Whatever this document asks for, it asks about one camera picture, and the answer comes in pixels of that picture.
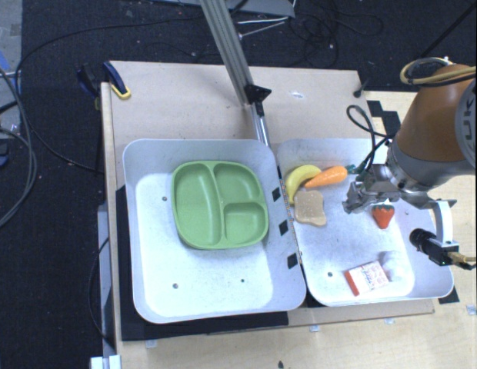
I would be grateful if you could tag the white lumpy object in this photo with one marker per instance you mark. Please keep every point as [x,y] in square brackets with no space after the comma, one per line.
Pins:
[393,265]

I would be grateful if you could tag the yellow banana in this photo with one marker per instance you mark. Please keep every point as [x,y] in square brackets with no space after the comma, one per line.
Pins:
[294,181]

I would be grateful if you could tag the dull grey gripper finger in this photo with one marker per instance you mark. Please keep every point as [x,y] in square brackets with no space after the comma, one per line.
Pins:
[353,189]
[349,205]

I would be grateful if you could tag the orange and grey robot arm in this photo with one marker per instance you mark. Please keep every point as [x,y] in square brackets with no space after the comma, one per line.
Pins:
[431,129]

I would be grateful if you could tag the orange and white carton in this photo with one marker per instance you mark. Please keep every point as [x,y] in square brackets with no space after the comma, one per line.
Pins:
[367,279]

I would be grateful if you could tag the red strawberry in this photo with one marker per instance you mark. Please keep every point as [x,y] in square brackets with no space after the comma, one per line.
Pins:
[382,215]

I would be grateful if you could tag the black cylinder on white bracket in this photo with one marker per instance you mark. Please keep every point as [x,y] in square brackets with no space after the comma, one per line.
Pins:
[429,242]

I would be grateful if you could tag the pale brown flat board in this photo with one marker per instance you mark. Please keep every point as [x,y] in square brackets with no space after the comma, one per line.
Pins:
[184,106]

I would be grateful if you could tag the thin rod between trays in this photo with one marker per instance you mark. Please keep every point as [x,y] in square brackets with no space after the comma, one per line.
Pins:
[290,213]

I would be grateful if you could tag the white plastic tray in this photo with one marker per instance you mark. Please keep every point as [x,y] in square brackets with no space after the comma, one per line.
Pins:
[350,244]
[207,283]

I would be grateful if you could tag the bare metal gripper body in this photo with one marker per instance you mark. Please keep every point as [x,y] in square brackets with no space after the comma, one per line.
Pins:
[377,185]

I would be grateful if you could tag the tan bread slice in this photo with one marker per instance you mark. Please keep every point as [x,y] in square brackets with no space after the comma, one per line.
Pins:
[309,208]

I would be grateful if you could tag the orange carrot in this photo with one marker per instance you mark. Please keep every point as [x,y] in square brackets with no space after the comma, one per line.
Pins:
[327,177]

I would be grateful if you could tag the green divided plate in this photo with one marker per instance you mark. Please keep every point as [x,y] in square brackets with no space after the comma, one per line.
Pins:
[207,206]

